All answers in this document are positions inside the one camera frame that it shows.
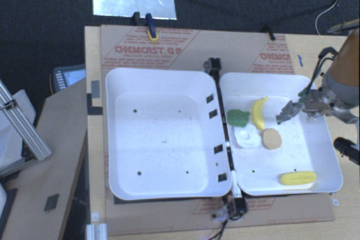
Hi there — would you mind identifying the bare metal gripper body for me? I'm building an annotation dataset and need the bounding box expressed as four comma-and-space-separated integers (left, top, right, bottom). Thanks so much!
299, 90, 359, 123

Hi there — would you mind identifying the yellow banana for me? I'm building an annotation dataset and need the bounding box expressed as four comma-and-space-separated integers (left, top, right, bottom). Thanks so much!
251, 96, 269, 131

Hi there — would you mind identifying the tan round biscuit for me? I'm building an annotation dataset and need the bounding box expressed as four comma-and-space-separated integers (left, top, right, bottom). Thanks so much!
262, 128, 283, 151

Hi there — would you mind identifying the green lettuce leaf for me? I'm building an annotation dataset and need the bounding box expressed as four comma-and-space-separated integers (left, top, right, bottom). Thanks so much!
226, 109, 251, 128

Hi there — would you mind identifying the white fried egg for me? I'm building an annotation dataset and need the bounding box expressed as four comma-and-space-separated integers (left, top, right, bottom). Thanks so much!
233, 124, 261, 149

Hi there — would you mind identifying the white plastic tray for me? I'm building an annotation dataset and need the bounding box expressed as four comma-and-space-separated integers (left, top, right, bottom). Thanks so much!
219, 72, 344, 197
105, 67, 234, 201

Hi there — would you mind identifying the thin black and white rod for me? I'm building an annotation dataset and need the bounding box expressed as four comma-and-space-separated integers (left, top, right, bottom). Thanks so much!
212, 71, 240, 198

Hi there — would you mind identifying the yellow corn cob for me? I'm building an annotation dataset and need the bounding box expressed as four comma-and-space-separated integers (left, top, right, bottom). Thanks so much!
278, 170, 318, 186

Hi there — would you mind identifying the brown cardboard board red print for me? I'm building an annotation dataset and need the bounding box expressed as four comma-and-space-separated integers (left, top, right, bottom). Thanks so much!
100, 24, 337, 237

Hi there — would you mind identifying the black cylinder on white bracket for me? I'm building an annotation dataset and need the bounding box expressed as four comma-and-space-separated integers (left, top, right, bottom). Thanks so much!
333, 136, 360, 166

